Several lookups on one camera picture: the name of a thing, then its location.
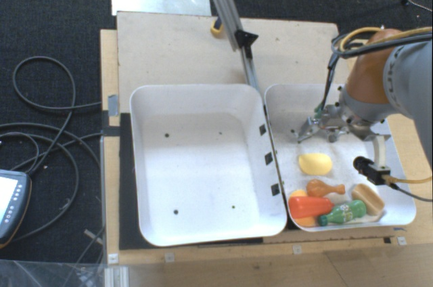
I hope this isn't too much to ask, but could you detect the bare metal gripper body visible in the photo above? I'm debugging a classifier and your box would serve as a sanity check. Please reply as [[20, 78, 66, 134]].
[[314, 104, 383, 141]]

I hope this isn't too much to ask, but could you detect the white plastic tray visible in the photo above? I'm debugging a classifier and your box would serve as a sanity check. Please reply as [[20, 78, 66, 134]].
[[264, 83, 417, 233], [129, 83, 289, 248]]

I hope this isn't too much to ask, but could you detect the pale yellow oval toy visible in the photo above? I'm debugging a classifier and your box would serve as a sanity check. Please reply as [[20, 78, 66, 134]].
[[298, 152, 334, 176]]

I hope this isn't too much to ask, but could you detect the thin black rod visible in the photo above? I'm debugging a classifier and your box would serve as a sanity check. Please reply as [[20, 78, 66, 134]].
[[262, 103, 289, 216]]

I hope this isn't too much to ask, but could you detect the orange toy chicken drumstick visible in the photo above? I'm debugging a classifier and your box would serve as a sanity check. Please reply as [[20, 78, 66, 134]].
[[306, 179, 346, 198]]

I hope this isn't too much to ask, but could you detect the tan hot dog bun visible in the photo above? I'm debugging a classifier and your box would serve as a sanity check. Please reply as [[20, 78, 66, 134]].
[[350, 183, 386, 217]]

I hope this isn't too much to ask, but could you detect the orange carrot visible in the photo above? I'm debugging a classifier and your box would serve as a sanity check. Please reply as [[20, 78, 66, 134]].
[[288, 196, 336, 220]]

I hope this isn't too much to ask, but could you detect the green bottle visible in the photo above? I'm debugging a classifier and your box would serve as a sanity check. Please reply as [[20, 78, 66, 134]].
[[317, 199, 368, 227]]

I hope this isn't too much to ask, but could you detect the yellow orange round toy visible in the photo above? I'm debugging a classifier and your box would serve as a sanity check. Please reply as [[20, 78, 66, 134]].
[[290, 189, 318, 229]]

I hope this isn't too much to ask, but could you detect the black cylinder on white bracket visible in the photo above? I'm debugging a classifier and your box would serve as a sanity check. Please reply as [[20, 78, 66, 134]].
[[352, 135, 392, 185]]

